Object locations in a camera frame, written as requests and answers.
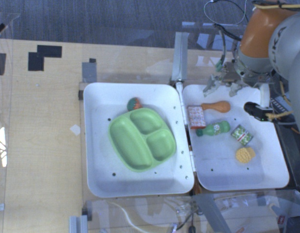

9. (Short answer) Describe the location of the black cylinder on white bracket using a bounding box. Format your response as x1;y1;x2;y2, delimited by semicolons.
243;83;274;122

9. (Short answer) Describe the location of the white plastic tray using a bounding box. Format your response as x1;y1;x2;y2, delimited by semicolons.
182;83;290;192
83;82;195;199

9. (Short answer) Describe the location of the green and white can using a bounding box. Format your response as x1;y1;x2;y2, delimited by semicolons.
231;124;254;147

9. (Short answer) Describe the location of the orange chicken drumstick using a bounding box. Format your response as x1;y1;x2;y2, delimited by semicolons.
201;100;231;114

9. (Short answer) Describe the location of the green divided plate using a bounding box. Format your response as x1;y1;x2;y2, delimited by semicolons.
108;107;177;173

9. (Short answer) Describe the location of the green bottle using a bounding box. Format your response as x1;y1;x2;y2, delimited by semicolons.
195;120;231;137

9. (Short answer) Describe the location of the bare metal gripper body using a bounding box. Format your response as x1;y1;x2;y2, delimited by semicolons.
222;62;261;87

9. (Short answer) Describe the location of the red and green strawberry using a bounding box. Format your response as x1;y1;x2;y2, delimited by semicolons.
126;97;143;112

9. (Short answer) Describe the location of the red and white carton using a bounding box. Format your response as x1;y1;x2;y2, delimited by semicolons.
187;105;207;130

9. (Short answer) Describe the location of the yellow corn cob piece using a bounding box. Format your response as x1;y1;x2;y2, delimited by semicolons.
235;146;256;165

